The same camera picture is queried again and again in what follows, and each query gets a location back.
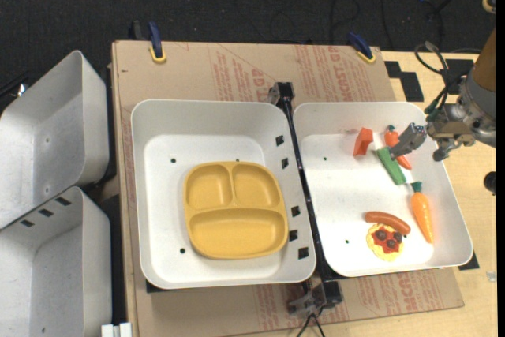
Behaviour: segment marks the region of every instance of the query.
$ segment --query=cardboard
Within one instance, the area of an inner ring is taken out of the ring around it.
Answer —
[[[363,62],[352,47],[163,43],[156,64],[149,42],[113,45],[113,82],[122,184],[123,245],[129,321],[134,335],[225,336],[299,328],[287,302],[299,285],[262,285],[148,292],[138,245],[130,115],[144,99],[266,101],[276,81],[293,83],[295,102],[393,101],[380,50]],[[344,302],[324,311],[322,324],[463,306],[451,269],[378,275],[340,282]]]

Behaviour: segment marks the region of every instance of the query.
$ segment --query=yellow plate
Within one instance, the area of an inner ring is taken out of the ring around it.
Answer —
[[[260,257],[286,244],[284,199],[275,176],[260,164],[200,164],[186,176],[183,197],[189,239],[203,256]]]

